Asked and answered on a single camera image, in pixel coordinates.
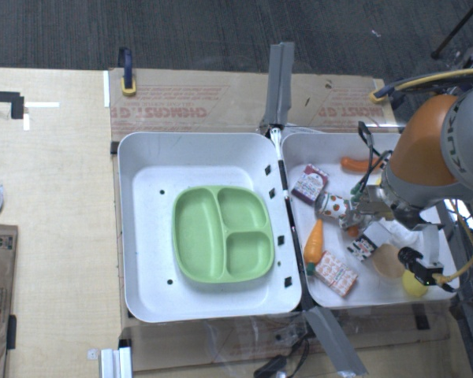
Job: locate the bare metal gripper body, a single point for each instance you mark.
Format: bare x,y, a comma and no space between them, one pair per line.
374,205

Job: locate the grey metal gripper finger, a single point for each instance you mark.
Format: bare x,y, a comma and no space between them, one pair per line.
365,223
347,220

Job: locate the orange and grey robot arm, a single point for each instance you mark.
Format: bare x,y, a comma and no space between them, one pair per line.
425,148

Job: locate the small orange round piece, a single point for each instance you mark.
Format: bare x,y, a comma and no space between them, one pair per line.
353,231

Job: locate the white can with strawberry print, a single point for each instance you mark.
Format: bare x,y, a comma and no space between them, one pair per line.
333,205

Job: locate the white carton with dark print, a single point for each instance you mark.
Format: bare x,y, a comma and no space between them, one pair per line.
364,246

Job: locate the white crumpled packet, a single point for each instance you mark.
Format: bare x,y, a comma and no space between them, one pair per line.
400,230

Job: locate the orange toy carrot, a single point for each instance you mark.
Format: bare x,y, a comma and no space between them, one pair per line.
314,244

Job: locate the tan round biscuit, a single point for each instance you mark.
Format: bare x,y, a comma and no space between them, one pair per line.
386,260

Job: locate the orange toy sausage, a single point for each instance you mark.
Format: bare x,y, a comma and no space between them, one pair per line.
354,164

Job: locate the purple and white carton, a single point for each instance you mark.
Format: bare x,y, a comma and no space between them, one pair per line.
309,183

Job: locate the orange and white carton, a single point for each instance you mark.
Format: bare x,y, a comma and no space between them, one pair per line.
336,274

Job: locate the white plastic tray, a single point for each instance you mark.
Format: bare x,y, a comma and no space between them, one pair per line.
378,290
150,230

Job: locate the yellow ball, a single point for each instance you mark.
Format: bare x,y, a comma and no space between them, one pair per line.
413,287

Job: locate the green divided plate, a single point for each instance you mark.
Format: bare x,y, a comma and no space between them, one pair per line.
199,230

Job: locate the brown cardboard board, red print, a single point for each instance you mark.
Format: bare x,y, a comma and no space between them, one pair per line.
189,108

